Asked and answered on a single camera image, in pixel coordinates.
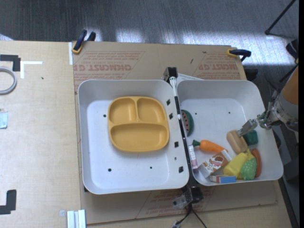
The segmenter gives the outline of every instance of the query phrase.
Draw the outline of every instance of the gray floor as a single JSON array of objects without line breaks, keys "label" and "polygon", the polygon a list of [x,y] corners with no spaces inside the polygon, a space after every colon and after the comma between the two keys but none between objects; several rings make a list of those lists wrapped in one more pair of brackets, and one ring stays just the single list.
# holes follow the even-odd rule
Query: gray floor
[{"label": "gray floor", "polygon": [[[82,29],[97,41],[231,45],[252,52],[245,69],[258,69],[267,106],[273,88],[295,65],[285,46],[299,36],[299,0],[271,30],[291,0],[0,0],[0,39],[77,40]],[[279,128],[283,163],[298,156],[295,135]],[[299,227],[299,185],[279,180],[293,227]]]}]

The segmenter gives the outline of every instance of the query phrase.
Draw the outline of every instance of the white ring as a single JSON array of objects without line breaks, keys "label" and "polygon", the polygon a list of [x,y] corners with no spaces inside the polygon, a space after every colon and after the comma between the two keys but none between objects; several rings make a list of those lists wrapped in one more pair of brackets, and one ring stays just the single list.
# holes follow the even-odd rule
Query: white ring
[{"label": "white ring", "polygon": [[14,79],[14,82],[13,82],[13,84],[11,85],[11,87],[9,87],[9,88],[6,89],[6,90],[0,90],[0,95],[6,95],[6,94],[12,92],[12,91],[14,90],[14,88],[16,87],[17,78],[16,78],[16,75],[14,74],[13,71],[11,71],[11,70],[9,70],[9,69],[7,69],[7,68],[5,68],[5,67],[0,67],[0,72],[8,73],[8,74],[10,74],[10,75],[13,77],[13,79]]}]

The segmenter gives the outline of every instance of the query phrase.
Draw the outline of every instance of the table top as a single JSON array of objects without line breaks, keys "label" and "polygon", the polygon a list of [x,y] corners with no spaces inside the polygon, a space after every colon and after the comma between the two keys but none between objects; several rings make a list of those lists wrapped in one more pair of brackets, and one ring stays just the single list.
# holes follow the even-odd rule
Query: table top
[{"label": "table top", "polygon": [[[3,227],[62,228],[66,226],[65,211],[82,207],[74,74],[69,52],[68,42],[0,41],[0,54],[18,55],[28,63],[24,65],[24,75],[15,72],[15,90],[0,95],[0,108],[9,114],[7,129],[0,130],[0,205],[5,205],[8,190],[17,190],[16,210],[0,215]],[[274,204],[198,215],[207,227],[213,228],[291,227],[278,181],[272,183],[277,197]],[[90,226],[170,227],[183,217]],[[191,214],[182,226],[201,224]]]}]

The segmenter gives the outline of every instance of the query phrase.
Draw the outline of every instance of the yellow and black clamp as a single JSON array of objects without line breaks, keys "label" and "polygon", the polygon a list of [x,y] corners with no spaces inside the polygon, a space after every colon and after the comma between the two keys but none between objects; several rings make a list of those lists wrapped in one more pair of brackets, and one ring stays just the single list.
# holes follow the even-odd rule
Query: yellow and black clamp
[{"label": "yellow and black clamp", "polygon": [[[79,54],[79,52],[81,51],[82,49],[82,43],[83,41],[85,40],[85,37],[86,37],[86,34],[87,34],[87,30],[86,29],[83,29],[77,42],[73,45],[72,47],[72,52],[74,54]],[[87,41],[95,41],[95,38],[96,38],[96,33],[95,32],[91,32],[91,34],[89,35]]]},{"label": "yellow and black clamp", "polygon": [[228,57],[237,57],[237,56],[243,56],[241,58],[241,61],[243,62],[246,57],[251,56],[251,51],[243,50],[243,49],[235,49],[235,50],[227,50],[226,52]]}]

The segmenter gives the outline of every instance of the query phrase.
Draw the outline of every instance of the black pole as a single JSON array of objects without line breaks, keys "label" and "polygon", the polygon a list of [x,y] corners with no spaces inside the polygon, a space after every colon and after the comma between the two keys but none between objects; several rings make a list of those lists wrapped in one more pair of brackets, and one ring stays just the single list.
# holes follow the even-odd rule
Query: black pole
[{"label": "black pole", "polygon": [[272,25],[267,29],[265,30],[265,34],[266,35],[269,35],[270,34],[270,30],[276,25],[276,23],[282,18],[282,16],[287,12],[287,10],[293,5],[293,3],[295,2],[296,0],[292,0],[288,5],[287,7],[284,9],[284,11],[279,15],[279,17],[277,17],[277,19],[272,23]]}]

